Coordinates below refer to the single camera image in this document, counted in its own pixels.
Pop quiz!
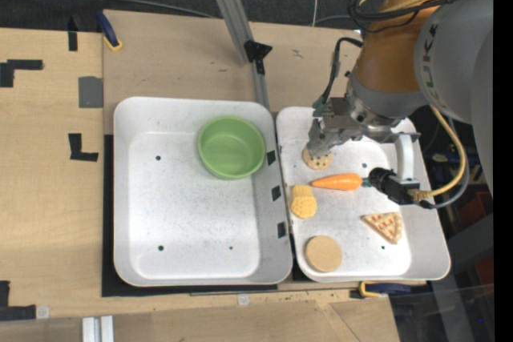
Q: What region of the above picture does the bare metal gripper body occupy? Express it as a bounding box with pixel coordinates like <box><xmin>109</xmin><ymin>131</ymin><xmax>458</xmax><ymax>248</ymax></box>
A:
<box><xmin>320</xmin><ymin>95</ymin><xmax>403</xmax><ymax>145</ymax></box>

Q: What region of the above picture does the chocolate chip biscuit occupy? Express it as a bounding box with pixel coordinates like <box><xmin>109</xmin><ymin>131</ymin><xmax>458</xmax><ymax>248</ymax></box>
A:
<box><xmin>301</xmin><ymin>146</ymin><xmax>335</xmax><ymax>171</ymax></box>

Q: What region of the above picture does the orange carrot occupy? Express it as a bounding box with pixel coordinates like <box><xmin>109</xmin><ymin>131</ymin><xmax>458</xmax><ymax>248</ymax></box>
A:
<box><xmin>309</xmin><ymin>172</ymin><xmax>372</xmax><ymax>192</ymax></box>

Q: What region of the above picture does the yellow corn cob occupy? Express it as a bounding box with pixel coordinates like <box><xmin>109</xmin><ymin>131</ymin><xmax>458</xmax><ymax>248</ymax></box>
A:
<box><xmin>289</xmin><ymin>183</ymin><xmax>318</xmax><ymax>220</ymax></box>

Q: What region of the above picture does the white plastic tray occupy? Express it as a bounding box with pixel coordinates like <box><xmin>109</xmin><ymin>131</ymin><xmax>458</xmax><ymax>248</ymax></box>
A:
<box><xmin>275</xmin><ymin>105</ymin><xmax>452</xmax><ymax>284</ymax></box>
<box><xmin>112</xmin><ymin>95</ymin><xmax>294</xmax><ymax>288</ymax></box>

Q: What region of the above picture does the green bowl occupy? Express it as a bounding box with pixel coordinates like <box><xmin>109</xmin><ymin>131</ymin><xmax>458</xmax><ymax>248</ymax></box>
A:
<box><xmin>196</xmin><ymin>115</ymin><xmax>268</xmax><ymax>181</ymax></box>

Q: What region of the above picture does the pizza slice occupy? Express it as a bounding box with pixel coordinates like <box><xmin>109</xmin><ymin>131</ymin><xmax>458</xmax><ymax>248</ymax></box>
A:
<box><xmin>360</xmin><ymin>211</ymin><xmax>404</xmax><ymax>246</ymax></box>

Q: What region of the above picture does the round tan biscuit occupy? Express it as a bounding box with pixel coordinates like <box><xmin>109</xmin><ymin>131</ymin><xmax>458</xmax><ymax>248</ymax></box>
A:
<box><xmin>303</xmin><ymin>235</ymin><xmax>344</xmax><ymax>274</ymax></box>

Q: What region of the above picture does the brown cardboard board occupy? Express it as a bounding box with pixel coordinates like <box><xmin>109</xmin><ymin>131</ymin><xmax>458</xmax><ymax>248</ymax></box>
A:
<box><xmin>101</xmin><ymin>9</ymin><xmax>433</xmax><ymax>298</ymax></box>

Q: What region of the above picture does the black cylinder on white bracket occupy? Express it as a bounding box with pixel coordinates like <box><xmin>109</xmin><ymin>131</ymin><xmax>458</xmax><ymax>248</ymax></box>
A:
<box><xmin>366</xmin><ymin>133</ymin><xmax>422</xmax><ymax>207</ymax></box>

